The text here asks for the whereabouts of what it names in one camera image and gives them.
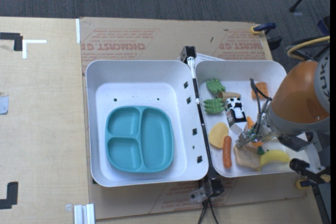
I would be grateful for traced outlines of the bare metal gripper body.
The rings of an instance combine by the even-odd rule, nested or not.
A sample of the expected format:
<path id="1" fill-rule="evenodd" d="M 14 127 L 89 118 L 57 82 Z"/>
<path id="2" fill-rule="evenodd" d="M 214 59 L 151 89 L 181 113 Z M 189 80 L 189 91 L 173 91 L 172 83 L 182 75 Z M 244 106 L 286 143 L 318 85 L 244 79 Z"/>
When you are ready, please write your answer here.
<path id="1" fill-rule="evenodd" d="M 270 133 L 270 130 L 266 127 L 266 113 L 257 115 L 257 121 L 254 122 L 250 116 L 247 116 L 247 123 L 245 131 L 251 136 L 258 137 L 261 142 L 267 142 L 275 138 L 275 135 Z"/>

